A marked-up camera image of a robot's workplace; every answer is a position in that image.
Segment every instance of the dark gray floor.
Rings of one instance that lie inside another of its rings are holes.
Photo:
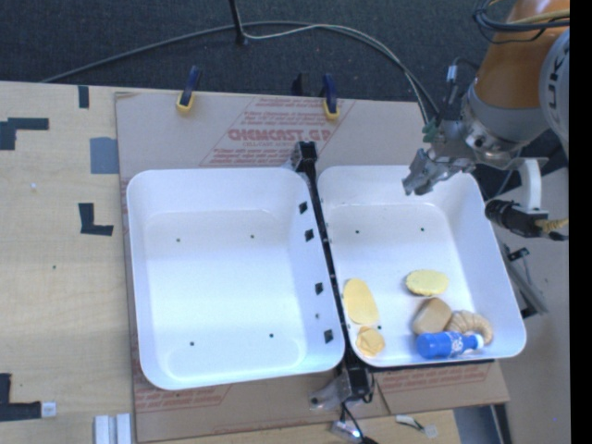
[[[0,80],[40,81],[95,61],[179,35],[232,24],[227,0],[0,0]],[[488,42],[472,19],[477,0],[237,0],[243,23],[296,20],[343,25],[385,44],[431,97],[445,95],[456,56],[479,63]],[[251,33],[285,25],[249,27]],[[414,100],[402,71],[369,46],[328,31],[234,43],[232,29],[172,43],[54,81],[156,89],[182,87],[192,65],[203,71],[200,90],[290,94],[293,79],[310,75],[313,93],[331,73],[343,98]],[[473,73],[460,80],[468,84]],[[525,155],[565,166],[550,131]],[[505,173],[478,168],[488,195]],[[512,179],[509,187],[518,180]]]

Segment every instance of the cardboard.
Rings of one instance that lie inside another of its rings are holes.
[[[309,409],[309,393],[329,383],[332,371],[184,391],[148,383],[137,354],[126,188],[146,169],[281,166],[298,141],[315,142],[319,174],[336,165],[409,164],[423,146],[419,109],[411,103],[339,100],[340,117],[328,120],[317,98],[199,92],[191,111],[181,113],[177,97],[176,92],[121,93],[116,100],[136,438],[149,442],[338,419],[340,411]],[[374,398],[352,403],[354,416],[509,399],[497,363],[404,369],[375,377]]]

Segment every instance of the blue clamp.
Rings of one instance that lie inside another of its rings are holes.
[[[339,117],[339,108],[337,107],[337,89],[335,88],[335,82],[330,74],[323,76],[323,90],[320,94],[323,99],[323,108],[325,109],[325,115],[329,120],[335,120]]]
[[[198,69],[197,66],[191,67],[185,89],[177,99],[177,109],[181,112],[189,112],[191,110],[194,99],[193,92],[197,89],[201,77],[202,71]]]

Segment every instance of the white tray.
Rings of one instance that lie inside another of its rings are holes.
[[[457,174],[423,196],[407,196],[407,166],[334,166],[318,181],[339,291],[360,278],[380,313],[375,324],[385,349],[373,358],[355,346],[359,326],[346,315],[351,344],[375,367],[499,359],[525,345],[524,321],[475,179]],[[434,269],[450,279],[440,299],[453,310],[486,317],[491,344],[453,359],[427,361],[414,345],[412,321],[426,299],[407,290],[405,277]]]
[[[161,389],[326,371],[345,351],[308,187],[279,167],[128,186],[140,362]]]

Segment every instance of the toy bottle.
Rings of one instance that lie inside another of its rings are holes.
[[[465,336],[453,331],[436,334],[426,332],[417,336],[415,341],[417,351],[426,359],[456,357],[469,349],[480,349],[483,344],[480,334]]]

